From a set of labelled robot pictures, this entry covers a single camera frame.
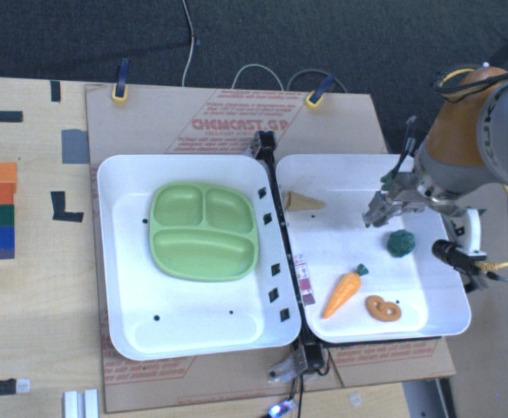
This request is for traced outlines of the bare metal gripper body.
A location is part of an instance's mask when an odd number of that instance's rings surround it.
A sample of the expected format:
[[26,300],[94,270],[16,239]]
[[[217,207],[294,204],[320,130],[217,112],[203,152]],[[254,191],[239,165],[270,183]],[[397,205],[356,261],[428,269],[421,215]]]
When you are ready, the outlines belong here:
[[427,173],[387,173],[380,178],[381,187],[374,196],[374,212],[400,214],[420,212],[428,206],[439,212],[450,210],[449,193]]

